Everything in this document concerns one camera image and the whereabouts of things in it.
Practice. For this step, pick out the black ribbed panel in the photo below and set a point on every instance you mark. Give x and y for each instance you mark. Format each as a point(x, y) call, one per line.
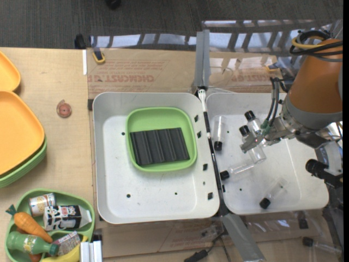
point(159, 146)

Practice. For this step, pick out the orange carrot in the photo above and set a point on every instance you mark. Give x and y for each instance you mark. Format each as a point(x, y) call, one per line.
point(28, 224)

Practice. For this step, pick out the cow print milk carton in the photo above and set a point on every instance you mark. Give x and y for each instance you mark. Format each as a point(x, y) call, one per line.
point(62, 217)

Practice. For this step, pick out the yellow banana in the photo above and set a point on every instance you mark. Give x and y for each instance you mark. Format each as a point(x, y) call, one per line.
point(68, 256)

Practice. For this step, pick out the brown cardboard board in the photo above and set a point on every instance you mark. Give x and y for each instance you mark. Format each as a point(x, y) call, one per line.
point(131, 72)

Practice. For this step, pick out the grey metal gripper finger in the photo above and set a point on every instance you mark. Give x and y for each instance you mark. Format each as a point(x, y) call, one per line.
point(252, 143)

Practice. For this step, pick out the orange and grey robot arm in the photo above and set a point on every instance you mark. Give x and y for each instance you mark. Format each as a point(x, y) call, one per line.
point(313, 86)

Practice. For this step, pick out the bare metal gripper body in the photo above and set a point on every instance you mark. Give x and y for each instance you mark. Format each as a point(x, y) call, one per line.
point(279, 130)

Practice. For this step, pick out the orange plate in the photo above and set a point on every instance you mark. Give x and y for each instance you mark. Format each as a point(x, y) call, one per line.
point(6, 72)
point(16, 132)

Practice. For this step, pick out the small pink and white carton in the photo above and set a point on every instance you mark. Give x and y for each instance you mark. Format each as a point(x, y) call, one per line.
point(66, 243)

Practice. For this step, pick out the thin black and white rod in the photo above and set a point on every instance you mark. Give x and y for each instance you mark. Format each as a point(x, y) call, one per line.
point(207, 124)

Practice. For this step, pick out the white plastic tray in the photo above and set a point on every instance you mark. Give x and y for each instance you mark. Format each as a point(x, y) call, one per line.
point(152, 195)
point(294, 173)

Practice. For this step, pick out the green divided plate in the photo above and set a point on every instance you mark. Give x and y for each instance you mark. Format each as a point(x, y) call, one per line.
point(68, 198)

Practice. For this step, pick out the clear plastic bottle black cap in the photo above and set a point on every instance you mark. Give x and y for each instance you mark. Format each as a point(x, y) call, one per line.
point(321, 247)
point(252, 120)
point(240, 169)
point(219, 130)
point(257, 155)
point(275, 191)

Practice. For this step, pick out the green bottle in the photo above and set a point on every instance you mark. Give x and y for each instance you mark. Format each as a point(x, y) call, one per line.
point(26, 243)

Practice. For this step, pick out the pink round disc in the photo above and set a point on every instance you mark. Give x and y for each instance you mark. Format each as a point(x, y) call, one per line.
point(64, 108)

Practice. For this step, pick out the small red and white can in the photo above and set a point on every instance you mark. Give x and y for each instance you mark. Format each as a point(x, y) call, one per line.
point(41, 204)

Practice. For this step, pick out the black cylinder on white bracket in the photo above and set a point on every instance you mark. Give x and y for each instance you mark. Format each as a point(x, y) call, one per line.
point(316, 168)

